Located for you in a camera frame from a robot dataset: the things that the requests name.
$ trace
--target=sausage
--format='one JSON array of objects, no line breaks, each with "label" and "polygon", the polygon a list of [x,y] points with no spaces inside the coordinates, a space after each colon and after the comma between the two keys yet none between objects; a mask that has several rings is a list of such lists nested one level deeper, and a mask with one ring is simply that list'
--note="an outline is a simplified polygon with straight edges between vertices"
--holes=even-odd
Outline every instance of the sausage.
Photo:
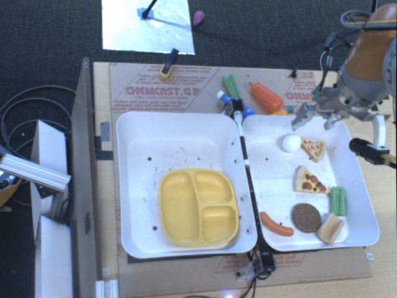
[{"label": "sausage", "polygon": [[292,236],[293,229],[291,227],[281,226],[274,222],[265,212],[259,213],[261,216],[261,222],[272,232],[282,235],[282,236]]}]

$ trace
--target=white tray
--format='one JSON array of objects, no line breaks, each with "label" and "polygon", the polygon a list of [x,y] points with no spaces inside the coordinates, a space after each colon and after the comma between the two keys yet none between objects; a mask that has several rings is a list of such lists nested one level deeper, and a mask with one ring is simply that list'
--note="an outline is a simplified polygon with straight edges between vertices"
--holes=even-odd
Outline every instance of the white tray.
[{"label": "white tray", "polygon": [[[244,253],[257,240],[238,129],[221,114],[127,112],[117,121],[121,234],[126,252],[137,258]],[[231,181],[239,230],[228,243],[183,247],[167,239],[158,208],[160,179],[169,171],[207,168]]]},{"label": "white tray", "polygon": [[[337,123],[323,129],[324,120],[315,117],[296,133],[310,140],[326,142],[319,163],[303,150],[282,150],[282,137],[292,133],[293,116],[253,115],[244,121],[244,133],[259,211],[294,228],[292,237],[282,237],[262,228],[268,244],[279,251],[317,250],[369,246],[379,237],[379,228],[356,156],[349,150],[350,135]],[[244,253],[256,243],[257,233],[235,122],[220,114],[127,112],[117,121],[118,173],[121,203],[121,234],[126,252],[137,258]],[[313,233],[299,232],[290,214],[297,203],[314,205],[322,220],[329,212],[329,197],[293,191],[298,166],[327,186],[346,190],[347,216],[341,234],[333,244],[323,243]],[[218,246],[183,247],[171,243],[161,229],[158,185],[170,170],[208,168],[223,172],[231,181],[238,203],[239,231],[230,242]]]},{"label": "white tray", "polygon": [[[295,133],[312,141],[324,141],[324,158],[315,163],[299,149],[288,153],[281,142],[292,133],[294,116],[253,115],[244,121],[244,134],[251,164],[252,181],[259,211],[267,214],[283,226],[292,227],[292,237],[283,237],[263,227],[268,244],[279,251],[318,250],[353,246],[369,246],[377,242],[379,227],[360,171],[357,157],[349,150],[350,135],[347,127],[338,122],[331,130],[324,130],[324,119],[314,117]],[[323,243],[315,233],[303,233],[294,227],[291,218],[293,206],[309,203],[321,215],[321,221],[329,213],[329,196],[294,192],[296,169],[305,165],[328,188],[342,186],[346,190],[344,227],[333,244]]]}]

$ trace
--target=brown round patty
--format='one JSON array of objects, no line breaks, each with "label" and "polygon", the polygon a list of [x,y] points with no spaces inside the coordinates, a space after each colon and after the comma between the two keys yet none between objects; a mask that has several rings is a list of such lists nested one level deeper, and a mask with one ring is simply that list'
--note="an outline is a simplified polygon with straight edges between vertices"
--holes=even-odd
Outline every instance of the brown round patty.
[{"label": "brown round patty", "polygon": [[321,225],[318,210],[309,203],[299,203],[292,209],[292,222],[305,233],[316,232]]}]

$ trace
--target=white egg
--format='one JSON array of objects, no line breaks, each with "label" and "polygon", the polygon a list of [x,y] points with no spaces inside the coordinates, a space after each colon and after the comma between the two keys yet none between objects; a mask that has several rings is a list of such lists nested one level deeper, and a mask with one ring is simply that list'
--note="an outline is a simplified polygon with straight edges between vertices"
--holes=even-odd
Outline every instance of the white egg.
[{"label": "white egg", "polygon": [[289,135],[284,136],[282,146],[286,152],[295,152],[299,150],[301,143],[302,139],[299,135],[290,133]]}]

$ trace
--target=toy pizza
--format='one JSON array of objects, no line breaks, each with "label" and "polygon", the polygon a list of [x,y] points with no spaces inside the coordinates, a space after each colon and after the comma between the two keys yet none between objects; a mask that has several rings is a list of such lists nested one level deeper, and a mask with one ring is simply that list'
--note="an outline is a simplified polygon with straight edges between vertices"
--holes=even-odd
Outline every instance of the toy pizza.
[{"label": "toy pizza", "polygon": [[324,142],[312,142],[307,139],[302,140],[301,147],[314,162],[319,162],[323,159],[326,150]]},{"label": "toy pizza", "polygon": [[295,177],[294,187],[296,192],[329,193],[329,189],[305,166],[300,166]]}]

